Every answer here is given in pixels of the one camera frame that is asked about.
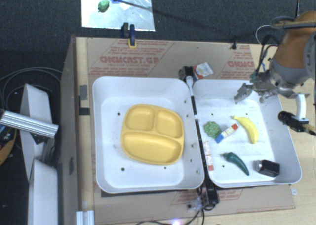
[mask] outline toy banana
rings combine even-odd
[[[252,144],[256,144],[259,139],[259,132],[255,124],[247,117],[233,116],[234,120],[237,120],[243,127],[245,127],[249,133]]]
[[[232,152],[229,152],[229,153],[223,154],[223,157],[228,162],[236,164],[239,168],[242,169],[243,172],[245,172],[247,175],[249,175],[249,170],[248,170],[247,166],[245,165],[245,163],[241,160],[241,158],[239,156],[237,156],[236,154],[234,154]]]

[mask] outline cardboard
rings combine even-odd
[[[124,39],[72,40],[73,50],[69,51],[67,56],[64,69],[66,73],[63,74],[62,80],[62,129],[65,143],[62,147],[61,163],[63,168],[67,168],[69,157],[73,157],[75,165],[72,175],[68,175],[67,170],[63,169],[65,224],[75,224],[75,210],[94,210],[96,225],[195,215],[187,209],[187,203],[197,197],[195,190],[130,195],[108,195],[101,192],[95,180],[93,112],[90,110],[90,115],[79,114],[80,109],[92,108],[91,87],[96,78],[101,75],[177,78],[178,71],[183,66],[208,62],[214,74],[206,78],[248,79],[255,66],[251,58],[251,46],[244,44],[237,45],[237,50],[232,50],[228,43],[138,40],[138,45],[133,51],[127,49],[127,40]],[[81,100],[80,86],[84,85],[87,85],[89,93],[87,98]],[[255,217],[262,218],[257,212],[295,208],[291,190],[287,185],[226,189],[219,190],[218,194],[220,203],[214,210],[205,212],[206,216],[255,212]],[[312,214],[306,211],[308,208],[304,208],[303,203],[305,202],[300,202],[300,213],[303,212],[311,218]],[[289,212],[279,212],[283,214],[285,221],[291,220],[290,216],[286,215]],[[279,218],[273,218],[278,217],[277,214],[269,215],[272,223],[275,221],[276,224],[279,221]],[[222,216],[222,221],[227,221],[226,224],[246,223],[243,216],[234,216],[235,218]]]

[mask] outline white cable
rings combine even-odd
[[[262,44],[261,44],[260,40],[258,39],[258,31],[259,31],[261,28],[263,28],[263,27],[268,27],[268,26],[270,27],[270,25],[262,25],[262,26],[258,27],[257,30],[256,30],[256,39],[257,39],[257,42],[258,42],[260,45],[262,45]]]

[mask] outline toy chili pepper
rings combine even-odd
[[[247,166],[245,165],[245,163],[240,159],[239,156],[237,156],[236,154],[229,152],[229,153],[225,153],[223,154],[223,157],[228,161],[231,162],[233,164],[236,164],[239,168],[242,169],[243,172],[245,172],[247,175],[249,175],[249,170],[247,168]]]

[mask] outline metal plate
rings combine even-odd
[[[110,2],[108,10],[99,12],[102,0],[81,0],[83,27],[121,29],[123,23],[134,24],[137,31],[155,31],[151,0]]]

